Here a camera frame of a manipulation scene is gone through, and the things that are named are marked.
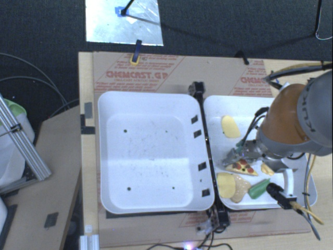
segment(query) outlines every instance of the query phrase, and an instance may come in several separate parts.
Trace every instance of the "black carpet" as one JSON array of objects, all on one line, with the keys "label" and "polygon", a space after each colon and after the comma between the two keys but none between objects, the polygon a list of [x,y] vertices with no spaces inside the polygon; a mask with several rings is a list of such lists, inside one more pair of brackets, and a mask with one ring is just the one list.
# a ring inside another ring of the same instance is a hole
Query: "black carpet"
[{"label": "black carpet", "polygon": [[[158,0],[163,47],[144,53],[332,60],[332,40],[313,36],[318,0]],[[67,101],[78,98],[78,52],[131,52],[133,45],[87,43],[85,0],[0,0],[0,52],[33,63]],[[332,0],[323,0],[319,34],[332,34]],[[33,68],[0,56],[0,79]],[[58,95],[28,79],[0,82],[0,93],[28,110],[35,129],[61,106]]]}]

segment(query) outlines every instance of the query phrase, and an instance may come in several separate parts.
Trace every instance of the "metal plate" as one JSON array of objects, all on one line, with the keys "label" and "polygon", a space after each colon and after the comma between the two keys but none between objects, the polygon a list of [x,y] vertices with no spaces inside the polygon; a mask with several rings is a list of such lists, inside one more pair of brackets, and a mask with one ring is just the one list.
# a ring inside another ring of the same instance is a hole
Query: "metal plate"
[{"label": "metal plate", "polygon": [[135,0],[122,17],[120,9],[129,1],[86,0],[86,40],[163,46],[157,0]]}]

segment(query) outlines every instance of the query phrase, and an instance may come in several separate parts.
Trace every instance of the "green lid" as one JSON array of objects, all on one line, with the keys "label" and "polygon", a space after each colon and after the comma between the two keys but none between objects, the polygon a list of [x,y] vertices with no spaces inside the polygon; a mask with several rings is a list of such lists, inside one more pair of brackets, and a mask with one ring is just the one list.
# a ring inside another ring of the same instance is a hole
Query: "green lid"
[{"label": "green lid", "polygon": [[14,102],[12,102],[10,100],[7,100],[7,99],[4,99],[4,100],[5,100],[7,106],[9,107],[9,109],[11,110],[11,112],[14,114],[15,117],[17,117],[18,115],[20,115],[22,113],[24,113],[25,115],[27,115],[26,110],[22,106],[14,103]]}]

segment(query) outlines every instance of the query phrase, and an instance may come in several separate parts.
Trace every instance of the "black rod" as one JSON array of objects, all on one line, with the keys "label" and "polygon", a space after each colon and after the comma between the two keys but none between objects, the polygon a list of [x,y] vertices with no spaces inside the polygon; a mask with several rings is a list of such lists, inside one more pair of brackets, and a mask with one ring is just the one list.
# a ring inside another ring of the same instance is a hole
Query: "black rod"
[{"label": "black rod", "polygon": [[131,4],[132,4],[133,2],[134,2],[134,0],[129,1],[129,3],[127,4],[127,6],[126,6],[124,9],[122,9],[122,10],[120,11],[120,14],[121,14],[122,16],[126,16],[127,10],[128,10],[128,8],[131,6]]},{"label": "black rod", "polygon": [[322,11],[322,1],[323,0],[318,0],[317,17],[316,17],[316,25],[314,28],[314,35],[317,33],[317,30],[319,27],[319,20],[321,18],[321,11]]}]

